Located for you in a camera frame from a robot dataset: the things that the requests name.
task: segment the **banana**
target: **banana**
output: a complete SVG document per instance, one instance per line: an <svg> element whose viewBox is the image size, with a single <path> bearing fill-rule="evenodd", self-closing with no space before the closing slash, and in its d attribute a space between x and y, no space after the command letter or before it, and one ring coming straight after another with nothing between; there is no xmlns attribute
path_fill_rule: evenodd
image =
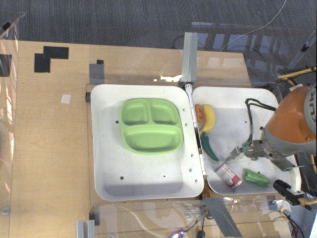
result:
<svg viewBox="0 0 317 238"><path fill-rule="evenodd" d="M202 135L203 132L208 132L212 129L215 121L215 113L211 106L204 104L204 112L205 112L205 123L202 129L199 131L199 135Z"/></svg>

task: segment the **green plate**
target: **green plate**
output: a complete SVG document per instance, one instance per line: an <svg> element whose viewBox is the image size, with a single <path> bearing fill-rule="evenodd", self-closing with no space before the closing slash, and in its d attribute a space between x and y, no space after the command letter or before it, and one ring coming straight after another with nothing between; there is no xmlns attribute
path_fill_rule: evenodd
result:
<svg viewBox="0 0 317 238"><path fill-rule="evenodd" d="M163 99L131 99L121 108L121 135L135 153L169 153L183 144L175 105Z"/></svg>

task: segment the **food can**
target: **food can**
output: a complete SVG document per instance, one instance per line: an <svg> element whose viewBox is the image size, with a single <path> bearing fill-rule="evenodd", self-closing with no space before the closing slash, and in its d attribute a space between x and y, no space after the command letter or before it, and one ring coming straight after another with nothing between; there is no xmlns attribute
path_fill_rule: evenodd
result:
<svg viewBox="0 0 317 238"><path fill-rule="evenodd" d="M215 172L232 189L235 189L242 183L242 180L225 163L222 164Z"/></svg>

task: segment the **wire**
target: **wire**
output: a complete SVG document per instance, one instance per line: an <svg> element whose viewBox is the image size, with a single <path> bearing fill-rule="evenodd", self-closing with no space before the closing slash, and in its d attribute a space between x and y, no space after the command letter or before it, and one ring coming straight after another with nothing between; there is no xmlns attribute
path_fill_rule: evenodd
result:
<svg viewBox="0 0 317 238"><path fill-rule="evenodd" d="M252 144L252 140L253 140L253 119L252 119L252 114L251 114L251 108L250 106L257 106L257 107L260 107L260 108L263 108L263 109L267 109L267 110L271 110L271 111L275 111L276 108L275 107L272 107L272 106L269 106L267 104L264 104L256 99L252 99L252 98L248 98L246 99L245 101L245 104L247 105L247 109L248 109L248 116L249 116L249 121L250 121L250 135L249 135L249 138L248 138L248 144L249 146Z"/></svg>
<svg viewBox="0 0 317 238"><path fill-rule="evenodd" d="M313 165L313 169L315 171L315 174L317 174L316 161L315 161L313 154L311 154L311 161L312 161L312 165Z"/></svg>
<svg viewBox="0 0 317 238"><path fill-rule="evenodd" d="M282 208L280 212L281 212L282 214L284 214L284 215L289 219L291 225L292 225L292 223L293 223L295 226L297 226L297 228L298 228L299 231L301 232L302 237L305 238L304 233L303 233L302 229L300 228L300 226L291 218L291 215L287 215L287 214L284 212L285 209L286 209L286 208Z"/></svg>
<svg viewBox="0 0 317 238"><path fill-rule="evenodd" d="M176 38L173 40L172 49L176 49L175 43L176 43L176 41L177 41L178 39L180 39L180 38L185 38L185 35L184 35L184 34L183 34L183 35L180 35L180 36L176 37ZM207 48L205 47L205 45L202 44L199 40L198 40L198 43L199 43L206 51L209 51L209 49L207 49Z"/></svg>
<svg viewBox="0 0 317 238"><path fill-rule="evenodd" d="M277 219L280 219L280 218L286 219L288 221L288 223L291 224L292 233L294 233L294 237L297 238L297 233L296 233L296 230L295 230L295 226L286 216L284 216L284 215L277 216L276 218L273 219L273 221L275 221Z"/></svg>
<svg viewBox="0 0 317 238"><path fill-rule="evenodd" d="M173 40L173 46L172 46L172 48L173 49L175 49L176 47L175 47L175 42L178 40L178 39L180 39L180 38L185 38L185 35L183 34L183 35L180 35L180 36L178 36L178 37L176 37L174 40Z"/></svg>
<svg viewBox="0 0 317 238"><path fill-rule="evenodd" d="M250 32L248 32L248 33L246 33L246 34L244 34L244 35L240 35L239 37L233 39L232 41L228 42L228 43L220 50L220 52L222 52L230 43L232 43L232 42L234 42L234 41L236 41L236 40L242 38L243 36L246 36L246 35L248 35L248 34L252 34L252 33L255 33L255 32L259 31L259 30L262 30L262 29L266 28L268 25L270 25L270 24L276 19L276 17L281 13L281 11L283 10L283 8L285 7L286 1L287 1L287 0L284 1L284 3L283 3L283 5L282 5L281 9L280 9L280 10L278 11L278 13L271 19L271 21L270 21L269 23L267 23L265 26L262 26L262 27L260 27L260 28L258 28L258 29L256 29L256 30L250 31Z"/></svg>
<svg viewBox="0 0 317 238"><path fill-rule="evenodd" d="M205 216L203 217L202 231L204 231L204 224L205 224Z"/></svg>
<svg viewBox="0 0 317 238"><path fill-rule="evenodd" d="M186 229L183 232L186 233L186 232L190 231L202 218L205 218L207 216L207 214L208 213L206 213L205 215L200 216L190 228Z"/></svg>
<svg viewBox="0 0 317 238"><path fill-rule="evenodd" d="M289 79L291 77L297 77L297 76L304 75L306 73L311 73L311 72L314 72L314 71L316 71L316 67L312 67L312 68L308 68L308 69L302 69L302 70L299 70L299 71L296 71L296 72L292 72L292 73L289 73L289 74L279 75L278 78L287 80L287 79Z"/></svg>
<svg viewBox="0 0 317 238"><path fill-rule="evenodd" d="M306 198L301 197L298 198L298 201L301 203L302 206L317 204L317 199L309 201Z"/></svg>
<svg viewBox="0 0 317 238"><path fill-rule="evenodd" d="M296 86L296 84L295 84L295 83L293 82L293 80L291 80L291 79L290 79L290 80L287 80L286 82L289 83L291 86Z"/></svg>

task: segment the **green pepper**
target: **green pepper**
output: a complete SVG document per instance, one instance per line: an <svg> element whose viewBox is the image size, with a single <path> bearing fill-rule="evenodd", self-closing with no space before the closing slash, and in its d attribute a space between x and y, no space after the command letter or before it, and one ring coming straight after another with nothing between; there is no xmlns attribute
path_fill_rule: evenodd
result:
<svg viewBox="0 0 317 238"><path fill-rule="evenodd" d="M213 150L209 144L209 137L206 135L205 132L203 132L200 139L202 142L203 150L208 154L208 156L211 157L215 161L219 161L219 159L217 158L216 154L213 152Z"/></svg>
<svg viewBox="0 0 317 238"><path fill-rule="evenodd" d="M249 169L246 169L244 180L252 182L260 187L268 187L268 184L270 183L270 180L266 176L253 172Z"/></svg>

